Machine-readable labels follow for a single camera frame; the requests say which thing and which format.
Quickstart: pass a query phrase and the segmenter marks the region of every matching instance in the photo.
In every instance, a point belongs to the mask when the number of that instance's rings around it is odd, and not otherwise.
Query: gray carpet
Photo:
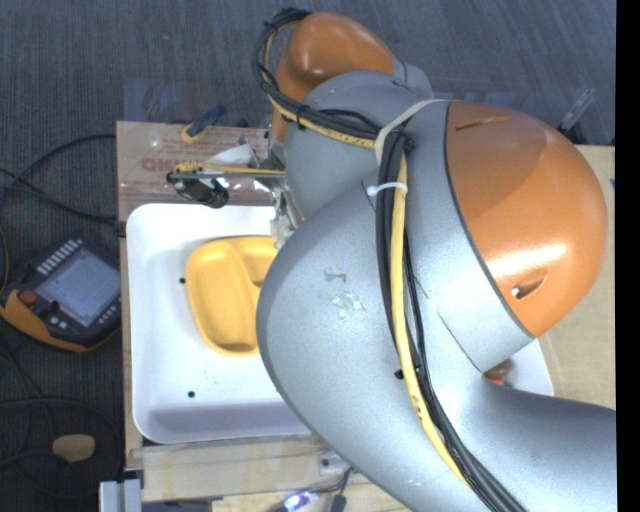
[[[518,108],[555,127],[583,99],[588,106],[568,135],[586,144],[615,140],[614,0],[2,0],[2,183],[11,180],[6,171],[21,171],[57,146],[113,134],[119,119],[188,121],[223,104],[222,124],[260,126],[268,109],[250,55],[263,21],[292,4],[368,26],[427,73],[436,96]],[[66,204],[115,215],[115,140],[75,144],[25,178]],[[108,220],[15,191],[0,201],[12,270],[74,231],[117,253]],[[120,337],[70,354],[0,321],[0,347],[0,400],[27,393],[73,399],[122,430]],[[20,380],[24,374],[39,391]],[[47,450],[54,433],[75,431],[98,439],[96,455],[75,469],[43,457],[6,462],[21,446],[20,453]],[[0,409],[0,438],[2,511],[97,510],[97,482],[118,469],[118,440],[103,418],[80,407]],[[77,493],[89,497],[52,496]]]

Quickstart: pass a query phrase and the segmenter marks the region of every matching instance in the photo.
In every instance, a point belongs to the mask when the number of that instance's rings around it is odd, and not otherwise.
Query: zip tie
[[[409,187],[407,187],[406,183],[402,183],[400,181],[388,181],[387,183],[383,183],[382,185],[378,185],[377,187],[375,185],[368,186],[367,195],[369,197],[375,197],[378,195],[378,192],[386,188],[401,188],[404,190],[405,194],[409,192]]]
[[[414,103],[402,114],[400,114],[393,121],[391,121],[387,126],[382,128],[380,132],[378,132],[376,141],[373,144],[373,149],[376,152],[376,160],[378,161],[378,165],[380,165],[380,162],[382,161],[382,148],[384,146],[384,140],[387,138],[387,135],[389,135],[389,132],[399,124],[405,122],[407,119],[414,116],[416,112],[422,110],[427,105],[431,105],[431,103],[435,103],[437,101],[446,101],[446,100],[429,99],[429,100],[419,101],[418,103]]]

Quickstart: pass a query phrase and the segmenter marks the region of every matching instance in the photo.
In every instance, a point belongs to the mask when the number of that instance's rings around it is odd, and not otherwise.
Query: white tray
[[[148,204],[127,221],[133,418],[157,443],[309,431],[276,391],[260,355],[224,356],[200,336],[184,277],[191,251],[268,235],[272,207]]]

